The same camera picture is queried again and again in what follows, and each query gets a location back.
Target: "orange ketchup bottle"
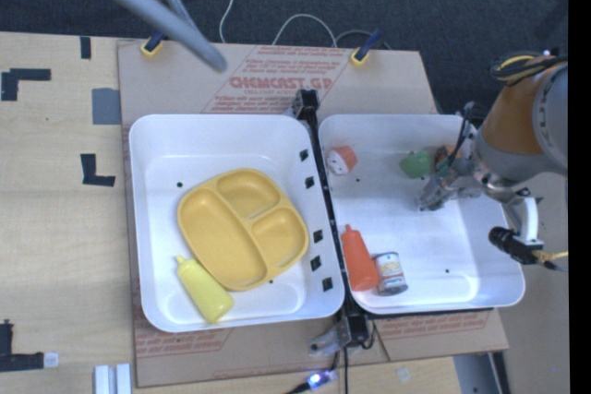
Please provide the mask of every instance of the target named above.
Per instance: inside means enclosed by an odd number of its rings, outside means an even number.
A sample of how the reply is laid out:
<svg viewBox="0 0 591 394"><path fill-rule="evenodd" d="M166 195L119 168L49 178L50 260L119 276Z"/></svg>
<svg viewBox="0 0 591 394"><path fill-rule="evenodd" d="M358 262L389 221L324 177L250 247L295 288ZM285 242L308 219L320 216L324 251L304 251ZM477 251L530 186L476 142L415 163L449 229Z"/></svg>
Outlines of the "orange ketchup bottle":
<svg viewBox="0 0 591 394"><path fill-rule="evenodd" d="M341 235L344 262L349 273L349 285L353 291L368 291L380 283L380 275L371 259L361 233L345 225Z"/></svg>

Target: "yellow plate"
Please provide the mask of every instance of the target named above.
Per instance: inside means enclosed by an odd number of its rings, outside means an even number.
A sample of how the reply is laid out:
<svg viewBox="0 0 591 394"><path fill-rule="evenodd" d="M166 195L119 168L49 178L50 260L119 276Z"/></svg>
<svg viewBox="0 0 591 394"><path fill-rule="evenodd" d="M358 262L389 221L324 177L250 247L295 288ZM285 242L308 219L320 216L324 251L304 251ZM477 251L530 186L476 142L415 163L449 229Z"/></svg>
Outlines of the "yellow plate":
<svg viewBox="0 0 591 394"><path fill-rule="evenodd" d="M231 291L246 291L289 269L308 250L308 229L266 174L238 169L191 189L178 225L203 267Z"/></svg>

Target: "can label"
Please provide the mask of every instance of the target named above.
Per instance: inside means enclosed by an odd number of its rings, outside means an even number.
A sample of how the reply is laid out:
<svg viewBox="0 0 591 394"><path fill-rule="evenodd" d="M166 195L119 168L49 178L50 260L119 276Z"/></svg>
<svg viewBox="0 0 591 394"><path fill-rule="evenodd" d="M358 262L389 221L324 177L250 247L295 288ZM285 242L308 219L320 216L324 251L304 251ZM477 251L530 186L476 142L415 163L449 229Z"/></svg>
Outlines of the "can label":
<svg viewBox="0 0 591 394"><path fill-rule="evenodd" d="M378 286L380 295L394 295L408 289L398 253L384 253L376 256L374 260L380 275L380 284Z"/></svg>

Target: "wooden table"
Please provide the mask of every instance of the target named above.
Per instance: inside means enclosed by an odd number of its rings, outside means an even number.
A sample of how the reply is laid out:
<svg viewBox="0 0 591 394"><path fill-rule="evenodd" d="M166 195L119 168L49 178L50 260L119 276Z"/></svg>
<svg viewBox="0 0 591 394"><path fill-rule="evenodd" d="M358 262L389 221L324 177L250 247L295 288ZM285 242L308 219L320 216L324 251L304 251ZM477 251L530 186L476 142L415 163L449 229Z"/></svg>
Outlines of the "wooden table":
<svg viewBox="0 0 591 394"><path fill-rule="evenodd" d="M134 350L120 125L92 122L91 91L118 89L116 39L0 34L0 70L50 68L0 101L0 318L14 353L57 352L59 366L0 373L0 392L92 392L93 367L131 364ZM115 185L82 184L80 155ZM410 377L398 376L401 367ZM137 389L279 394L300 373ZM459 393L452 358L349 369L350 392ZM344 391L343 379L322 392Z"/></svg>

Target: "yellow mustard bottle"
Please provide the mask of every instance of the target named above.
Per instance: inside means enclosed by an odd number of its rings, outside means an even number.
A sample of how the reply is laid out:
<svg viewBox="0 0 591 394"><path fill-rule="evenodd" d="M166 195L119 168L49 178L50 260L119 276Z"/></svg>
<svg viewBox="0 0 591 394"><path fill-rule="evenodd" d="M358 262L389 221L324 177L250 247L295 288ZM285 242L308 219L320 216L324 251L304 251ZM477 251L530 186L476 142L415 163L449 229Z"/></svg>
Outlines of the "yellow mustard bottle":
<svg viewBox="0 0 591 394"><path fill-rule="evenodd" d="M234 305L234 298L195 259L176 257L176 275L209 323L217 322Z"/></svg>

